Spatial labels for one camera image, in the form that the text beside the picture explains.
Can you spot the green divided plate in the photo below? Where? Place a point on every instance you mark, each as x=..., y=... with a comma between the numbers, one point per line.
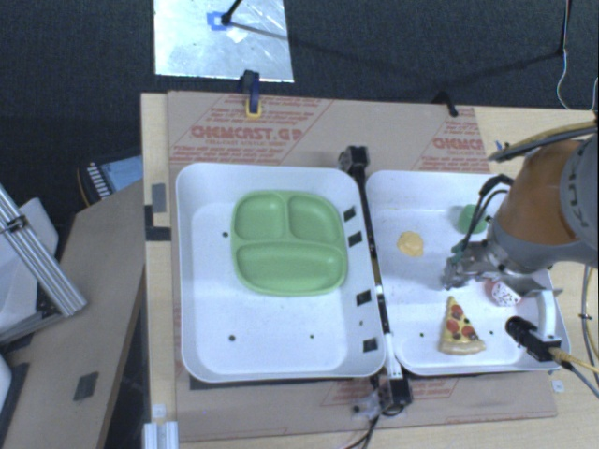
x=285, y=241

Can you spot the brown cardboard board red print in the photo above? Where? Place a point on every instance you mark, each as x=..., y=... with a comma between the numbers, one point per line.
x=299, y=129

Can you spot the white plastic tray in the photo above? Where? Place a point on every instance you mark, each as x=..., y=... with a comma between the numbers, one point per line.
x=276, y=339
x=421, y=307

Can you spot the yellow biscuit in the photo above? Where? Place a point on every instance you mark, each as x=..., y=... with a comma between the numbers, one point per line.
x=411, y=243

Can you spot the thin black and white rod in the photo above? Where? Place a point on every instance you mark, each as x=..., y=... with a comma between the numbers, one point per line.
x=374, y=260

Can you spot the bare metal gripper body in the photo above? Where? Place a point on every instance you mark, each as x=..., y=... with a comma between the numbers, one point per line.
x=482, y=262

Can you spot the red and white toy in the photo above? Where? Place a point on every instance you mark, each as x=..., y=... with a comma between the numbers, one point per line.
x=503, y=294

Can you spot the green round toy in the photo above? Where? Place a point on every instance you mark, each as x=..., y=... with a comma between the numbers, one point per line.
x=468, y=218

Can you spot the dull grey metal gripper finger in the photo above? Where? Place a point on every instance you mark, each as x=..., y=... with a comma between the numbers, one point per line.
x=450, y=275

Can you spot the black cylinder on white bracket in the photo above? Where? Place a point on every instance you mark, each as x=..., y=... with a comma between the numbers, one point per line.
x=538, y=325

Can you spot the pizza slice toy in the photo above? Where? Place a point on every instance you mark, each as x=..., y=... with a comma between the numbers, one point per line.
x=459, y=329

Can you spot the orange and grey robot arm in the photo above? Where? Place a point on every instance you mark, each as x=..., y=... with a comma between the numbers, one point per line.
x=543, y=204

